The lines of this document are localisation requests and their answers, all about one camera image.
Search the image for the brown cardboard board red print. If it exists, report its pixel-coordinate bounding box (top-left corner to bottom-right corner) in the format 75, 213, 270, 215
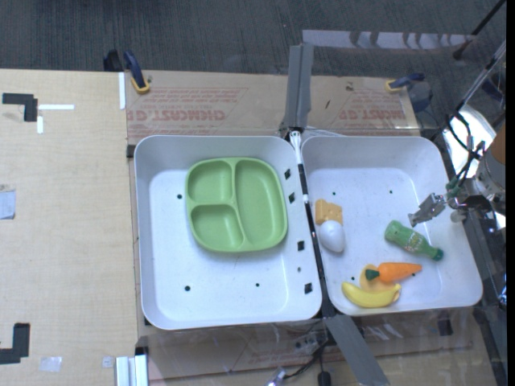
125, 69, 498, 381

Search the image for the yellow banana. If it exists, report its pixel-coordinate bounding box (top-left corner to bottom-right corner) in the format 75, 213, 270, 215
340, 281, 403, 310

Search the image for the green bottle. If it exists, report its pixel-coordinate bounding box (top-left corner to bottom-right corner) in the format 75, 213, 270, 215
383, 220, 445, 262

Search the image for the orange carrot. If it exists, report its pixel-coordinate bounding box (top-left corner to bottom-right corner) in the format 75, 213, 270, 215
364, 261, 424, 285

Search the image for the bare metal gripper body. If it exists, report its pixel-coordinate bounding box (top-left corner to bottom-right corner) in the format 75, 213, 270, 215
443, 178, 507, 217

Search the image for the green divided plate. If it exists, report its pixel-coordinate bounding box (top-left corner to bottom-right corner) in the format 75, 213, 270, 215
184, 157, 290, 253

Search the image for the white plastic tray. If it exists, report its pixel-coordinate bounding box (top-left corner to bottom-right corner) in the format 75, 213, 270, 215
134, 134, 323, 331
300, 135, 484, 318

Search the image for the yellow cheese wedge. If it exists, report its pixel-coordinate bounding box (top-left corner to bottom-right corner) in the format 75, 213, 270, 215
314, 198, 344, 227

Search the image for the white egg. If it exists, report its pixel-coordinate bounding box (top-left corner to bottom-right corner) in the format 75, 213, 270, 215
319, 220, 347, 254

